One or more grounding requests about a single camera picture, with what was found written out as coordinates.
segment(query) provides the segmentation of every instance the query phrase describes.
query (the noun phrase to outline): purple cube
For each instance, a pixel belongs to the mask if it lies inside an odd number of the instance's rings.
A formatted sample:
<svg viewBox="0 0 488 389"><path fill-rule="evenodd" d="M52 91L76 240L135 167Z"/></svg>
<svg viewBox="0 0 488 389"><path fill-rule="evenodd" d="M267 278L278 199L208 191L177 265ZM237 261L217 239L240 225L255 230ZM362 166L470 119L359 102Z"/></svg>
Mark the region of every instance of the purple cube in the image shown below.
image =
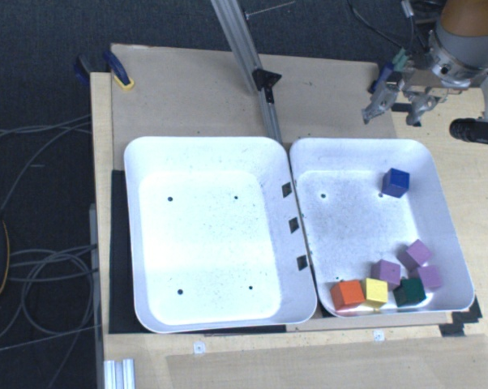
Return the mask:
<svg viewBox="0 0 488 389"><path fill-rule="evenodd" d="M442 278L439 269L435 265L417 267L409 273L410 278L420 278L425 289L437 289L442 287Z"/></svg>
<svg viewBox="0 0 488 389"><path fill-rule="evenodd" d="M409 188L409 173L390 169L383 177L381 193L400 198Z"/></svg>
<svg viewBox="0 0 488 389"><path fill-rule="evenodd" d="M407 250L397 257L408 271L422 267L431 258L431 251L420 239L417 239Z"/></svg>
<svg viewBox="0 0 488 389"><path fill-rule="evenodd" d="M400 265L381 259L370 269L370 278L388 282L388 291L400 285Z"/></svg>

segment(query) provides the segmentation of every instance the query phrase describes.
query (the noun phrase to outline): metal bracket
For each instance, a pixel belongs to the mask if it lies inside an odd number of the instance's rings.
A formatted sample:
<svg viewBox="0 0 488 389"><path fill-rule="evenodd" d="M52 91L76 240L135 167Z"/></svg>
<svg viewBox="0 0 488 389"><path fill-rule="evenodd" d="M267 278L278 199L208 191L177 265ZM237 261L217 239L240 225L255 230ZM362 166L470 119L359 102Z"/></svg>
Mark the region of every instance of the metal bracket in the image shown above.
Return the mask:
<svg viewBox="0 0 488 389"><path fill-rule="evenodd" d="M275 72L265 71L264 69L255 69L252 75L257 90L264 90L266 101L269 104L274 104L275 98L273 97L273 86L280 80L282 75L276 74Z"/></svg>

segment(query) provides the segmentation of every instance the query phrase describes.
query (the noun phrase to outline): dark green cube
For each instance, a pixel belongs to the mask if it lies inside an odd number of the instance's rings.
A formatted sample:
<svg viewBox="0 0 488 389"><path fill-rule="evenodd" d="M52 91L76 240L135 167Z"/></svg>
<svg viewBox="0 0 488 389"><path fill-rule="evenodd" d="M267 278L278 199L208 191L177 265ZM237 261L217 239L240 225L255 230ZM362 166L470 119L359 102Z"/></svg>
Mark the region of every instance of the dark green cube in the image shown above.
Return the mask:
<svg viewBox="0 0 488 389"><path fill-rule="evenodd" d="M393 290L398 307L413 306L426 299L424 286L420 278L403 278L399 287Z"/></svg>

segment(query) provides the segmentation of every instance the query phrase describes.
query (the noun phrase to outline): plywood board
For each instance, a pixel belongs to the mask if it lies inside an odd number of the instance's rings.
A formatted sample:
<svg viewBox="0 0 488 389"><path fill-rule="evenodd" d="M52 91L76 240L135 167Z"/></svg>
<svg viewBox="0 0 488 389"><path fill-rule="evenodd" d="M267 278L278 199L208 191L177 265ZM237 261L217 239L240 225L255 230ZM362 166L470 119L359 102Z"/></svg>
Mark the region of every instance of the plywood board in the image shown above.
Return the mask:
<svg viewBox="0 0 488 389"><path fill-rule="evenodd" d="M174 389L488 388L488 338L430 338L167 357Z"/></svg>
<svg viewBox="0 0 488 389"><path fill-rule="evenodd" d="M248 92L231 52L113 45L135 81L113 85L114 168L143 135L266 135L256 93ZM366 126L361 108L376 78L373 63L261 55L282 75L274 87L284 144L302 137L395 138L390 114Z"/></svg>

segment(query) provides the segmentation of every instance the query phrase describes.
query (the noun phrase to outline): wooden cube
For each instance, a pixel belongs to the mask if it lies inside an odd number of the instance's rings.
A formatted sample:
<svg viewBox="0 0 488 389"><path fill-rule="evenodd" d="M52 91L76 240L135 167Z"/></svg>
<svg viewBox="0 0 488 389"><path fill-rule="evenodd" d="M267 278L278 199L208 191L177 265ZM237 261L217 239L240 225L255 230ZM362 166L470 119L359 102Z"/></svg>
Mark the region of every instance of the wooden cube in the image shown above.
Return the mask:
<svg viewBox="0 0 488 389"><path fill-rule="evenodd" d="M398 169L390 169L383 177L381 193L395 198L402 197L409 188L409 173Z"/></svg>
<svg viewBox="0 0 488 389"><path fill-rule="evenodd" d="M442 287L442 278L435 265L417 267L409 273L410 278L420 278L424 289L437 289Z"/></svg>
<svg viewBox="0 0 488 389"><path fill-rule="evenodd" d="M366 306L378 309L388 302L388 282L365 278L362 281L362 289L365 294Z"/></svg>
<svg viewBox="0 0 488 389"><path fill-rule="evenodd" d="M431 258L431 251L420 239L417 239L408 249L401 252L397 258L408 271L413 271L417 267L422 267Z"/></svg>
<svg viewBox="0 0 488 389"><path fill-rule="evenodd" d="M388 282L388 291L393 291L400 285L400 265L391 263L385 259L380 259L372 265L370 278Z"/></svg>
<svg viewBox="0 0 488 389"><path fill-rule="evenodd" d="M414 306L426 299L420 278L403 278L400 281L400 286L393 290L393 296L396 298L398 307Z"/></svg>
<svg viewBox="0 0 488 389"><path fill-rule="evenodd" d="M358 280L341 281L331 288L336 310L354 308L365 302L365 294Z"/></svg>

